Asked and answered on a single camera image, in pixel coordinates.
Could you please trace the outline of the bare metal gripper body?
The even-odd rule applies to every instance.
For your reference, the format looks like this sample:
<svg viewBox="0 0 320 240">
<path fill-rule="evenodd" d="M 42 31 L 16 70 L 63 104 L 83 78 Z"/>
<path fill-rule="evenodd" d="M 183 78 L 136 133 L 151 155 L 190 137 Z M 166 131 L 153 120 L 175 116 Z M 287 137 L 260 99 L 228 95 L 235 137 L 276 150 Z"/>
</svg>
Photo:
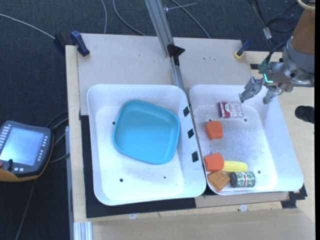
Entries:
<svg viewBox="0 0 320 240">
<path fill-rule="evenodd" d="M 264 86 L 277 88 L 282 92 L 291 92 L 294 88 L 313 88 L 315 86 L 313 71 L 307 71 L 288 60 L 261 63 L 259 73 L 263 75 Z"/>
</svg>

